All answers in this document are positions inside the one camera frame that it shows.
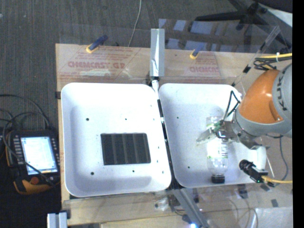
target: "clear plastic bottle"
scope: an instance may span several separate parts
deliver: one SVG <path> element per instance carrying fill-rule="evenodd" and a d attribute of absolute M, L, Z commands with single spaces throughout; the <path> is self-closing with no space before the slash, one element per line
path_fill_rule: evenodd
<path fill-rule="evenodd" d="M 214 124 L 221 120 L 219 116 L 207 117 L 207 129 L 214 128 Z M 228 169 L 228 140 L 214 138 L 206 143 L 207 167 L 211 172 L 213 183 L 224 183 L 225 172 Z"/>

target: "yellow clip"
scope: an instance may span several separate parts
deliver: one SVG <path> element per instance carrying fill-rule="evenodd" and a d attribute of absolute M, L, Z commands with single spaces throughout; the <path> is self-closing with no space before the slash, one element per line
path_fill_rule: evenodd
<path fill-rule="evenodd" d="M 96 48 L 94 48 L 93 50 L 90 50 L 89 47 L 90 47 L 91 45 L 88 45 L 88 46 L 86 47 L 86 51 L 87 51 L 88 53 L 93 53 L 94 51 L 96 51 L 96 50 L 98 49 L 98 47 L 96 47 Z"/>
<path fill-rule="evenodd" d="M 199 56 L 199 52 L 194 53 L 196 50 L 193 50 L 190 54 L 190 58 L 191 59 L 196 59 Z"/>

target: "transparent plastic sheet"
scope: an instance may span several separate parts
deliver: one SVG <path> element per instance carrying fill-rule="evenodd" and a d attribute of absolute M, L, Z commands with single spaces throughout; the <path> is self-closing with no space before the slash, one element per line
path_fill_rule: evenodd
<path fill-rule="evenodd" d="M 160 86 L 165 83 L 195 83 L 195 84 L 227 84 L 232 85 L 238 76 L 240 76 L 246 67 L 251 64 L 254 57 L 262 53 L 276 53 L 281 48 L 285 48 L 285 44 L 280 40 L 276 40 L 274 36 L 280 32 L 277 27 L 269 26 L 268 30 L 260 30 L 255 26 L 245 25 L 241 30 L 234 30 L 235 24 L 226 26 L 226 34 L 214 34 L 213 36 L 201 34 L 200 26 L 204 26 L 206 22 L 196 22 L 192 24 L 191 30 L 195 33 L 189 37 L 188 32 L 180 32 L 179 30 L 168 30 L 167 22 L 175 23 L 176 21 L 165 20 L 163 23 L 160 20 L 160 27 L 165 29 L 165 77 L 160 78 Z M 190 24 L 190 21 L 178 20 L 178 24 Z M 208 22 L 210 25 L 218 28 L 225 28 L 221 23 Z M 235 45 L 225 45 L 220 43 L 221 40 L 236 41 L 238 32 L 244 33 L 244 28 L 247 28 L 246 33 L 238 39 L 239 47 Z M 62 33 L 60 35 L 60 44 L 57 44 L 57 90 L 60 91 L 64 85 L 70 82 L 95 82 L 95 83 L 136 83 L 147 84 L 149 78 L 150 64 L 150 30 L 136 30 L 130 47 L 128 46 L 133 30 L 125 28 L 110 28 L 101 26 L 88 26 L 77 24 L 63 24 Z M 87 45 L 93 43 L 98 37 L 106 34 L 108 40 L 103 46 L 100 46 L 96 54 L 85 53 Z M 207 39 L 207 44 L 201 50 L 199 57 L 196 60 L 190 58 L 190 53 Z M 263 43 L 266 47 L 259 51 Z M 82 56 L 77 56 L 77 52 L 84 53 Z M 98 53 L 104 54 L 106 57 L 116 55 L 127 55 L 124 58 L 116 58 L 112 60 L 97 56 Z M 74 63 L 72 67 L 71 55 L 78 57 L 78 62 L 85 64 Z M 87 63 L 88 56 L 92 56 L 94 67 L 98 65 L 102 68 L 90 68 Z M 240 83 L 235 85 L 235 88 L 245 94 L 246 90 L 261 72 L 251 70 L 249 73 L 242 76 Z M 273 190 L 271 195 L 268 191 L 262 190 L 255 183 L 246 184 L 248 202 L 251 207 L 269 207 L 271 202 L 266 200 L 283 197 L 280 205 L 292 206 L 292 196 L 288 196 L 288 188 L 286 190 Z M 229 216 L 234 215 L 236 207 L 238 209 L 247 209 L 247 205 L 240 198 L 239 185 L 223 185 L 218 187 L 201 187 L 193 188 L 193 197 L 198 198 L 198 207 L 202 212 L 207 213 L 207 218 L 216 219 L 212 214 L 218 211 L 219 215 L 228 212 Z M 136 193 L 136 194 L 119 194 L 110 196 L 90 197 L 78 199 L 70 196 L 68 193 L 63 193 L 63 210 L 68 210 L 71 214 L 68 219 L 69 225 L 88 224 L 88 223 L 104 223 L 110 221 L 123 221 L 134 219 L 148 219 L 158 217 L 177 217 L 181 220 L 181 214 L 184 214 L 183 207 L 174 198 L 170 190 L 164 190 L 156 193 Z"/>

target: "white tray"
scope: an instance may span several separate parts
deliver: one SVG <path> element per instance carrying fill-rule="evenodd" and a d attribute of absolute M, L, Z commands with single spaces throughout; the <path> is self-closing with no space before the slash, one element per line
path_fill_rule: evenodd
<path fill-rule="evenodd" d="M 70 83 L 61 91 L 66 188 L 76 197 L 150 192 L 171 182 L 156 95 L 141 84 Z M 104 165 L 102 133 L 146 133 L 151 163 Z"/>
<path fill-rule="evenodd" d="M 240 99 L 240 93 L 230 85 L 168 83 L 160 87 L 174 175 L 180 185 L 186 188 L 214 185 L 207 168 L 206 146 L 203 144 L 198 147 L 196 139 L 206 130 L 206 117 L 224 115 L 231 90 Z M 235 103 L 232 97 L 230 109 Z M 224 184 L 253 182 L 238 166 L 242 159 L 263 169 L 266 165 L 266 149 L 249 150 L 243 144 L 234 142 L 228 148 L 228 170 Z"/>

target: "gray floor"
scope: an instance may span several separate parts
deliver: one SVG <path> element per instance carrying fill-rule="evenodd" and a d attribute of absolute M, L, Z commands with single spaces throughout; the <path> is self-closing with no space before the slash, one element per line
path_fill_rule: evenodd
<path fill-rule="evenodd" d="M 49 118 L 51 126 L 57 129 L 55 44 L 91 43 L 96 35 L 79 31 L 79 25 L 132 30 L 139 1 L 0 0 L 0 94 L 35 101 Z M 142 0 L 136 28 L 158 28 L 159 19 L 194 20 L 200 15 L 231 11 L 235 9 L 227 0 Z M 279 24 L 284 36 L 291 40 L 292 27 L 273 14 L 263 16 L 271 24 Z M 129 35 L 116 36 L 129 41 Z M 138 37 L 134 38 L 131 46 L 140 45 L 138 40 Z M 13 115 L 35 110 L 33 105 L 16 97 L 0 97 L 0 109 L 9 110 Z M 24 129 L 42 127 L 39 116 L 21 120 Z M 24 197 L 17 195 L 8 183 L 2 183 L 0 187 L 1 227 L 21 227 L 23 223 L 23 227 L 41 228 L 44 214 L 60 209 L 60 190 Z M 33 225 L 32 220 L 40 225 Z"/>

